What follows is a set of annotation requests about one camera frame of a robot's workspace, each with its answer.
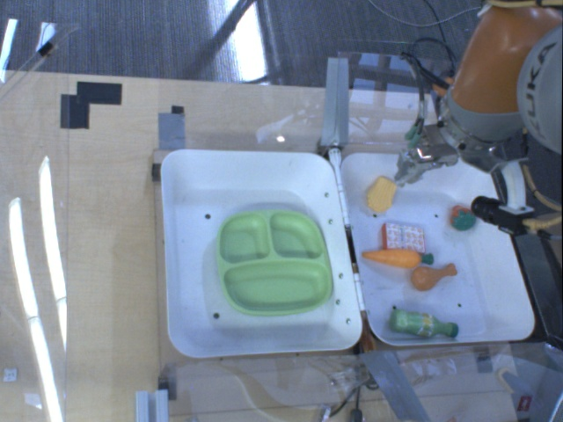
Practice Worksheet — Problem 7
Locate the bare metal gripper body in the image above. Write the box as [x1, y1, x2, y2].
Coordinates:
[403, 124, 529, 174]

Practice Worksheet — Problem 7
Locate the yellow toy corn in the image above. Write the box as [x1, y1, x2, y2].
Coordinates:
[366, 175, 398, 215]

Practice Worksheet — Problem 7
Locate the red and green toy fruit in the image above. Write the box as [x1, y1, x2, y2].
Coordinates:
[449, 204, 478, 232]

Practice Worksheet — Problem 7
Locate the red and white carton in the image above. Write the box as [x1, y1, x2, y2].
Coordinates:
[381, 222, 428, 255]

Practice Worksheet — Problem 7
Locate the orange carrot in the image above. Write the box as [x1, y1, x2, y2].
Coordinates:
[361, 248, 435, 270]

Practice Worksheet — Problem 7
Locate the orange toy chicken drumstick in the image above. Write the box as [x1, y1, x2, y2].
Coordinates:
[410, 262, 459, 293]

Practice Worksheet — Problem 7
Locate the white plastic tray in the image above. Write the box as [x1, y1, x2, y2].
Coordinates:
[340, 151, 537, 347]
[159, 149, 364, 360]

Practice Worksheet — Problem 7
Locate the green bottle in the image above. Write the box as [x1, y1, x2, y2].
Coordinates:
[387, 307, 460, 339]

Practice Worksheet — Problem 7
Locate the green divided plate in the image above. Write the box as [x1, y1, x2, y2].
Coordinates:
[215, 209, 334, 317]

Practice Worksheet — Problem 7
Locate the pale wood board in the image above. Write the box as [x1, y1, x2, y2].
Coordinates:
[0, 70, 563, 422]

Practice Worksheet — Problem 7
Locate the black cylinder on white bracket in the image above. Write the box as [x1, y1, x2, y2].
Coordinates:
[470, 164, 536, 236]

